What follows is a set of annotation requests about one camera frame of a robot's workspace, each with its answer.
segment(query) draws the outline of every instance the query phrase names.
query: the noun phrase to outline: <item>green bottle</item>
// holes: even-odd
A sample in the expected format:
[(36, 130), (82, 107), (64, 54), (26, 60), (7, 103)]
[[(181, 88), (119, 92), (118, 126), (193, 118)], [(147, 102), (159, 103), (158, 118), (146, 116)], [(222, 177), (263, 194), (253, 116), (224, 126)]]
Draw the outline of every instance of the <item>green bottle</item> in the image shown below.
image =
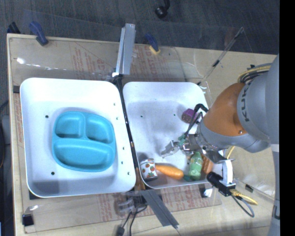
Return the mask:
[(203, 159), (201, 157), (200, 152), (194, 152), (193, 156), (190, 159), (190, 169), (189, 176), (193, 180), (199, 180), (201, 177)]

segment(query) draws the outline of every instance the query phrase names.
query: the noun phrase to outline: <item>blue plate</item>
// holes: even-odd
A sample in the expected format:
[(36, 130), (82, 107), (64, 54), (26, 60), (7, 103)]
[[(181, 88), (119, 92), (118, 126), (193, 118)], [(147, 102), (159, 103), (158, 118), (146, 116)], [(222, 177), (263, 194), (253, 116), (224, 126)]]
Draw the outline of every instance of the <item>blue plate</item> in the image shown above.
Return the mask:
[(62, 113), (54, 125), (52, 151), (55, 161), (65, 168), (104, 171), (116, 156), (114, 128), (99, 115), (79, 111)]

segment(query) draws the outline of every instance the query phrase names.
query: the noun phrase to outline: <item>toy carrot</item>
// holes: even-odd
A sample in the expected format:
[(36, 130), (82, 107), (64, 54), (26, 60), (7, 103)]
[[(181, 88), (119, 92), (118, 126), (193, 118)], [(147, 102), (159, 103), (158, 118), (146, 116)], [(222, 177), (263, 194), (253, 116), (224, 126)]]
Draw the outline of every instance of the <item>toy carrot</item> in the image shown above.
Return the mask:
[(183, 178), (183, 171), (174, 167), (174, 166), (156, 164), (155, 168), (157, 171), (159, 171), (169, 177), (172, 177), (174, 179), (179, 180), (179, 179)]

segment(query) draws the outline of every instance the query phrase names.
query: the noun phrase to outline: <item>chair wheel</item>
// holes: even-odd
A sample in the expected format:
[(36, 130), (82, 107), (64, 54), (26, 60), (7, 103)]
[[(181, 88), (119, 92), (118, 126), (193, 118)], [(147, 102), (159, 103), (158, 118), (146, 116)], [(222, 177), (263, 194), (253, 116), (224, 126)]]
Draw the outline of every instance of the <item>chair wheel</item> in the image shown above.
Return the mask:
[(167, 10), (165, 9), (165, 7), (160, 6), (155, 10), (155, 13), (158, 16), (158, 18), (162, 19), (162, 18), (166, 17)]

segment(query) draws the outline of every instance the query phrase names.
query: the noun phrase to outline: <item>wooden table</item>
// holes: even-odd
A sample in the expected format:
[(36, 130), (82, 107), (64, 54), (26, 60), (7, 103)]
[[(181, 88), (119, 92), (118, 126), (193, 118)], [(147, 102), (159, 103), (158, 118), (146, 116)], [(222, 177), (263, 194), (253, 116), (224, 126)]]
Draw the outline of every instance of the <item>wooden table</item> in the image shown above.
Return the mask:
[[(8, 84), (9, 84), (9, 107), (11, 123), (11, 158), (13, 174), (13, 202), (14, 202), (14, 225), (15, 235), (115, 235), (117, 226), (124, 220), (114, 220), (96, 224), (86, 224), (59, 229), (39, 231), (34, 226), (25, 230), (22, 225), (22, 215), (24, 207), (29, 200), (28, 195), (22, 194), (26, 188), (24, 155), (20, 153), (20, 141), (22, 139), (21, 116), (16, 115), (16, 108), (20, 106), (16, 103), (19, 100), (17, 91), (20, 83), (29, 77), (57, 77), (63, 75), (63, 70), (68, 67), (75, 69), (74, 73), (65, 73), (65, 78), (72, 76), (83, 76), (82, 71), (91, 71), (92, 65), (97, 68), (109, 66), (114, 67), (117, 61), (118, 43), (73, 40), (50, 37), (49, 47), (40, 47), (31, 35), (8, 34)], [(73, 48), (72, 45), (61, 48), (61, 45), (75, 42), (80, 48)], [(92, 46), (96, 53), (88, 53), (81, 50)], [(142, 56), (140, 50), (147, 50), (147, 46), (136, 45), (134, 50), (134, 64), (138, 62), (137, 57), (148, 59), (147, 53)], [(189, 81), (197, 82), (197, 78), (192, 75), (196, 69), (200, 74), (206, 72), (213, 62), (219, 57), (221, 51), (202, 50), (178, 47), (162, 47), (162, 55), (166, 56), (169, 63), (179, 63), (182, 69), (191, 71)], [(252, 53), (228, 52), (219, 65), (207, 79), (212, 100), (227, 86), (236, 82), (239, 73), (250, 67), (251, 64), (259, 65), (269, 63), (274, 60), (274, 55), (262, 55)], [(81, 59), (84, 59), (84, 67), (81, 67)], [(151, 64), (150, 71), (153, 72), (155, 64)], [(173, 212), (173, 216), (179, 222), (178, 231), (171, 226), (162, 227), (155, 215), (142, 216), (136, 218), (132, 226), (132, 235), (248, 235), (251, 231), (254, 235), (265, 235), (270, 224), (274, 197), (274, 166), (270, 150), (250, 154), (242, 149), (236, 148), (232, 153), (235, 178), (239, 180), (237, 189), (242, 193), (258, 201), (258, 206), (253, 206), (255, 217), (249, 217), (231, 197), (221, 195), (222, 204), (204, 208), (195, 208)], [(244, 183), (254, 187), (254, 192), (245, 190)]]

